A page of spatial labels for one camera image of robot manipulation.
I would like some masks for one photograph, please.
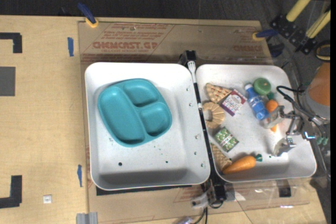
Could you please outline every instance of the blue plate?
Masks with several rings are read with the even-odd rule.
[[[157,88],[145,79],[130,79],[104,89],[100,116],[116,142],[135,147],[158,138],[172,125],[171,112]]]

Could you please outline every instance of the white plastic tray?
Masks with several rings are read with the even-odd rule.
[[[137,147],[116,143],[97,108],[100,92],[123,80],[151,81],[172,113],[172,126],[162,136]],[[210,174],[196,95],[190,72],[177,64],[105,63],[85,72],[91,177],[104,190],[196,185]]]
[[[255,65],[202,65],[197,68],[196,78],[201,96],[202,104],[209,101],[206,95],[205,85],[211,83],[229,89],[236,89],[246,96],[244,86],[253,83],[257,78],[263,77],[270,81],[272,92],[276,92],[279,85],[291,88],[286,73],[276,66],[255,66]],[[280,94],[276,95],[279,105],[285,106],[285,113],[293,110],[290,102],[286,101]],[[279,157],[272,156],[275,144],[285,137],[290,120],[283,120],[278,124],[277,132],[273,133],[269,129],[259,125],[248,102],[245,102],[240,110],[231,116],[225,112],[226,118],[221,125],[239,140],[239,143],[226,156],[232,161],[247,155],[261,154],[263,161],[257,162],[256,167],[243,172],[223,175],[220,169],[217,173],[222,179],[228,182],[250,182],[255,180],[285,179],[297,177],[310,177],[317,168],[316,160],[309,141],[303,139],[301,135],[293,136],[297,146],[288,153],[283,153]],[[212,129],[207,129],[210,141],[215,141]]]

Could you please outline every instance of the wooden table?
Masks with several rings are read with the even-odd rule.
[[[199,22],[134,18],[98,20]],[[82,17],[0,16],[0,32],[20,33],[23,49],[21,54],[13,53],[13,41],[0,40],[0,67],[15,67],[16,73],[15,96],[0,96],[0,197],[10,196],[11,176],[22,176],[22,202],[19,207],[0,209],[1,223],[76,223],[77,213],[90,212],[78,44],[78,22],[81,21]],[[219,23],[257,28],[259,25],[245,21]],[[74,41],[73,57],[69,56],[68,37]],[[82,168],[82,187],[78,165]],[[208,221],[265,223],[266,219],[272,219],[269,223],[325,223],[316,191],[308,186],[307,193],[310,202],[306,205],[212,214]],[[44,203],[46,195],[51,195],[51,203]],[[176,221],[165,219],[152,223]],[[103,223],[118,222],[127,221],[111,219]]]

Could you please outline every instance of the carrot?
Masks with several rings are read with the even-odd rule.
[[[274,99],[270,99],[266,104],[265,107],[269,113],[273,112],[278,107],[278,102]],[[277,131],[277,125],[274,125],[271,130],[273,132]]]
[[[244,170],[251,169],[256,166],[256,161],[261,162],[263,157],[258,154],[256,157],[248,155],[243,158],[236,160],[231,165],[227,166],[225,169],[222,170],[224,175],[232,174]]]

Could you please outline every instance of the green round lid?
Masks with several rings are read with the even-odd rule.
[[[260,95],[267,95],[271,91],[271,83],[265,78],[258,78],[253,83],[253,88]]]

